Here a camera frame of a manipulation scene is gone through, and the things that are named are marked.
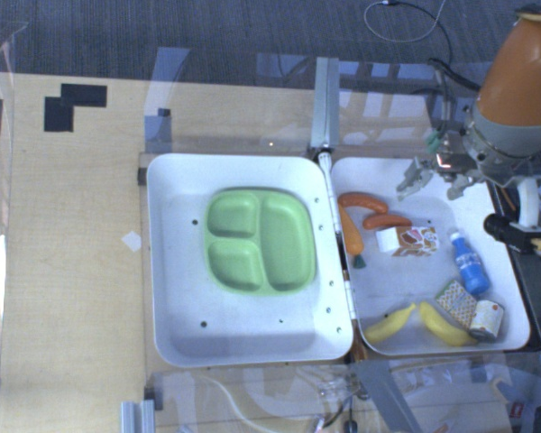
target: banana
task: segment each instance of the banana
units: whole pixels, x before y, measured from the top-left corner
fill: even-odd
[[[419,304],[419,312],[426,328],[451,346],[474,345],[477,340],[459,327],[452,326],[426,301]]]
[[[415,303],[411,303],[406,308],[398,309],[376,324],[368,326],[364,329],[365,338],[369,343],[379,343],[394,336],[407,324],[408,317],[416,307]]]

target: bottle label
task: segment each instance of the bottle label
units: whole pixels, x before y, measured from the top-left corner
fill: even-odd
[[[469,266],[481,265],[479,256],[475,252],[464,253],[463,255],[459,255],[454,260],[457,263],[459,270],[464,270]]]

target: sausage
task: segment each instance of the sausage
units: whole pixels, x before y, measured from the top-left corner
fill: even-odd
[[[389,211],[389,206],[382,200],[378,200],[364,192],[345,192],[339,196],[338,202],[343,207],[364,207],[379,214]]]
[[[364,248],[361,233],[357,226],[354,225],[351,217],[344,207],[339,204],[339,214],[341,216],[341,225],[343,227],[344,247],[350,255],[358,255]]]
[[[378,227],[413,226],[413,222],[401,215],[376,214],[367,216],[362,221],[365,229],[376,229]]]

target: wooden surface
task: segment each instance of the wooden surface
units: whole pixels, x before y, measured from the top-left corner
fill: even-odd
[[[107,85],[107,107],[76,107],[74,133],[45,133],[44,97],[59,97],[61,83]],[[142,252],[133,252],[121,239],[131,231],[142,232],[143,191],[136,175],[148,91],[149,84],[140,81],[16,75],[1,433],[119,431],[120,403],[142,399],[148,346]],[[187,85],[177,86],[169,106],[180,111],[174,124],[179,136],[190,142],[200,143],[196,139],[201,133],[232,137],[236,127],[228,125],[238,124],[252,143],[268,144],[264,140],[294,130],[293,146],[304,150],[312,94]],[[364,108],[365,96],[353,93],[343,111],[342,130],[353,133],[355,126],[364,125]],[[372,134],[380,136],[379,121],[373,127]],[[411,141],[420,143],[420,131],[427,127],[420,119],[410,132]],[[150,363],[165,369],[160,361]],[[192,380],[191,375],[179,375]],[[292,379],[285,379],[284,386],[273,390],[280,396],[291,384]],[[241,387],[234,388],[240,397]],[[201,405],[208,392],[196,393],[197,413],[191,417],[200,421],[198,408],[208,407]],[[222,406],[225,396],[219,392],[213,400],[220,399]],[[248,400],[238,404],[246,410],[252,406]],[[329,411],[328,406],[322,409]],[[385,430],[372,404],[356,411],[369,425]],[[267,418],[264,427],[301,431],[304,423]],[[235,427],[260,430],[241,421]],[[228,428],[209,423],[197,429]]]

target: bottle cap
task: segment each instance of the bottle cap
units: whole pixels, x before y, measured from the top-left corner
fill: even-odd
[[[459,233],[459,231],[456,231],[454,233],[451,234],[451,242],[456,240],[456,239],[461,239],[463,236],[461,235],[461,233]]]

